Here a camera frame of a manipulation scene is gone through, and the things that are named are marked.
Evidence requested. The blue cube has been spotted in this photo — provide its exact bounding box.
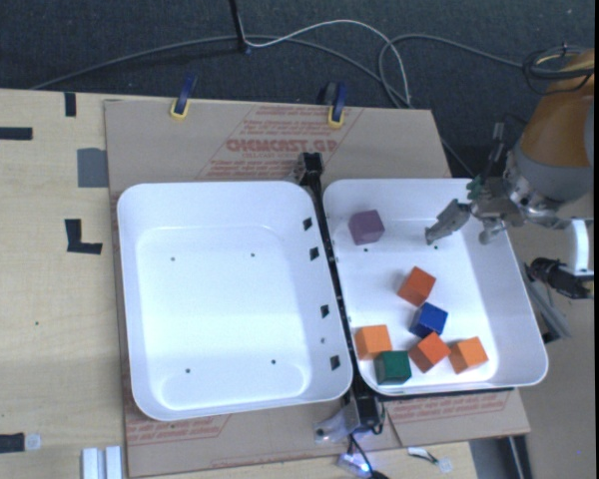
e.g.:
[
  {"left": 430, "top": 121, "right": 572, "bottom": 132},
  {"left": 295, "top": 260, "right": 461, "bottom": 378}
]
[{"left": 408, "top": 301, "right": 450, "bottom": 340}]

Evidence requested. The white plastic tray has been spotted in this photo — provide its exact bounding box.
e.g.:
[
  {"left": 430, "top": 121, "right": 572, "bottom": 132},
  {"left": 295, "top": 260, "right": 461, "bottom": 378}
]
[
  {"left": 321, "top": 177, "right": 550, "bottom": 397},
  {"left": 116, "top": 180, "right": 355, "bottom": 422}
]

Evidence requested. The green cube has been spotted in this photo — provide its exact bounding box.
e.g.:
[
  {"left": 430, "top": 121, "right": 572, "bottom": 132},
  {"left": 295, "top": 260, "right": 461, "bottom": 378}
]
[{"left": 372, "top": 349, "right": 413, "bottom": 386}]

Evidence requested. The black cylinder on white bracket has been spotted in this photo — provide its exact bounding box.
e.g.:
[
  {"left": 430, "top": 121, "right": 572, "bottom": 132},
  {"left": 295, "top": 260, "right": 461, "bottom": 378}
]
[{"left": 528, "top": 217, "right": 596, "bottom": 301}]

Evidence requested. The orange cube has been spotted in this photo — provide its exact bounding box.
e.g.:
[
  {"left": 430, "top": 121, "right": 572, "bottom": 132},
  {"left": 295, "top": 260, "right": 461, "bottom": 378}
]
[
  {"left": 407, "top": 331, "right": 452, "bottom": 374},
  {"left": 353, "top": 323, "right": 394, "bottom": 361},
  {"left": 446, "top": 335, "right": 490, "bottom": 375},
  {"left": 396, "top": 265, "right": 437, "bottom": 307}
]

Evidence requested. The brown cardboard board red print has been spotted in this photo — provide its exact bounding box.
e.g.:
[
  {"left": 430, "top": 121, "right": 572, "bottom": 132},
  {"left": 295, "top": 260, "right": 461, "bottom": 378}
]
[{"left": 102, "top": 98, "right": 532, "bottom": 479}]

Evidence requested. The purple cube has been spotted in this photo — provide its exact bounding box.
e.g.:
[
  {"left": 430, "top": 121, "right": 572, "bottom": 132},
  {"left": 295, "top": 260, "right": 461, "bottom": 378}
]
[{"left": 347, "top": 209, "right": 386, "bottom": 246}]

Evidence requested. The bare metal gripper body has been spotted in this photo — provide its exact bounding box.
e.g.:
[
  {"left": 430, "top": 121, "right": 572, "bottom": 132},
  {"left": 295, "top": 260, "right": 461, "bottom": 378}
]
[{"left": 470, "top": 177, "right": 571, "bottom": 229}]

